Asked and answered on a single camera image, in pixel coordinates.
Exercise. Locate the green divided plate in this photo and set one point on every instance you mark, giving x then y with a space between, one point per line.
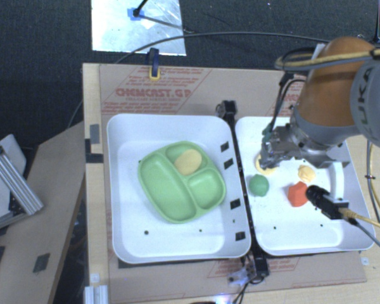
168 185

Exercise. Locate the black cylinder on white bracket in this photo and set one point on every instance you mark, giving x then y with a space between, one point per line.
331 206

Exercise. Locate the white plastic tray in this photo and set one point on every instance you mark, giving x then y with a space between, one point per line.
288 233
130 233

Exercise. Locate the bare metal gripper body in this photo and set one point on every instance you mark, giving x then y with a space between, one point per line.
285 144

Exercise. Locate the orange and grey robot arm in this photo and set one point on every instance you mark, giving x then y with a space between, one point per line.
326 93

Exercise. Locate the pale yellow round biscuit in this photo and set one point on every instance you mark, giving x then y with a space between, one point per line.
266 171

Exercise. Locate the green round toy food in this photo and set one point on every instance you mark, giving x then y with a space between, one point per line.
258 185

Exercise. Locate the thin black rod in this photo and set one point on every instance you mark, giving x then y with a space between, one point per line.
244 188

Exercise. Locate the brown cardboard board red print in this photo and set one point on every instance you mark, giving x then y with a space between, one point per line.
164 87

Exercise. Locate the pale yellow toy food lump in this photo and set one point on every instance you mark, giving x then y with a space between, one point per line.
306 173

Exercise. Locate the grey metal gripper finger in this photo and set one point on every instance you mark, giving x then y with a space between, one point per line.
275 164
264 164

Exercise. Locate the yellow oval toy bread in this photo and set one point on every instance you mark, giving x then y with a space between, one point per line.
187 161

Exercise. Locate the orange toy food chunk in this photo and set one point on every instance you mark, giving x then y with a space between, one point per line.
297 195

